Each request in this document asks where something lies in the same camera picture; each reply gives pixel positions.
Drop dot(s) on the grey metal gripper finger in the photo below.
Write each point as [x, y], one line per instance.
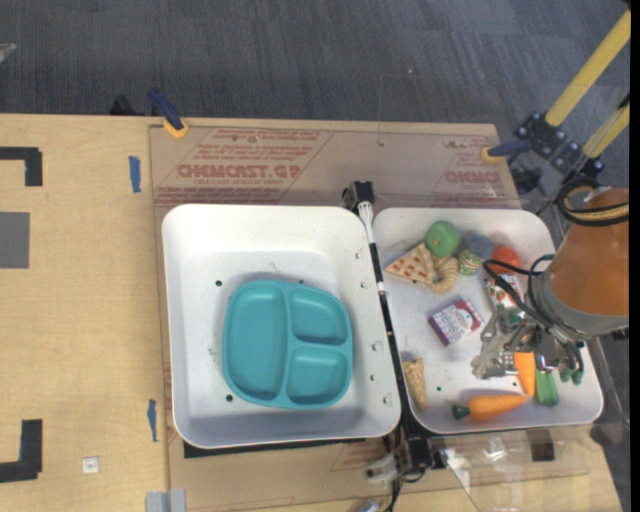
[492, 361]
[546, 356]

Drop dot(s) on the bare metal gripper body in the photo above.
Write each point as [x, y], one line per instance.
[517, 334]

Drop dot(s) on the short orange carrot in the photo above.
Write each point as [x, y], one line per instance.
[525, 372]

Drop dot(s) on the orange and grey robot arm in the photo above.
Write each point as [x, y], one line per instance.
[595, 250]

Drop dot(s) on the light green rounded block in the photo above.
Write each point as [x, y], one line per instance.
[547, 389]

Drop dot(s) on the white and red packet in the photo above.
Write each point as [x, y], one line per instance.
[502, 295]

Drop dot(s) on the white plastic tray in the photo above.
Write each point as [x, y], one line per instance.
[200, 300]
[450, 365]

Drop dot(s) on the long orange carrot green top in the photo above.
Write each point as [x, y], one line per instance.
[492, 407]

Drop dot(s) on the purple and white carton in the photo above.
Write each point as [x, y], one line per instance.
[455, 321]

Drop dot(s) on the orange-red toy tomato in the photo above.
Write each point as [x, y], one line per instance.
[506, 258]

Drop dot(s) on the tan toy ice cream cone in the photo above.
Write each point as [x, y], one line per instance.
[416, 384]

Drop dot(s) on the small green and white can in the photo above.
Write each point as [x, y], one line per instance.
[469, 262]

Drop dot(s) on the tan toy pretzel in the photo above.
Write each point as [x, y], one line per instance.
[445, 280]

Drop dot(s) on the green toy apple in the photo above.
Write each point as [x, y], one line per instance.
[442, 239]

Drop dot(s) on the toy pizza slice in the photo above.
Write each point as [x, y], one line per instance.
[407, 265]

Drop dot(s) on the thin black and white rod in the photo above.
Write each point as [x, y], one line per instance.
[376, 260]

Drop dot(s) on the teal divided plate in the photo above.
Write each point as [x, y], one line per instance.
[260, 340]

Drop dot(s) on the brown cardboard board red print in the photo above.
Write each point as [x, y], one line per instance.
[240, 165]

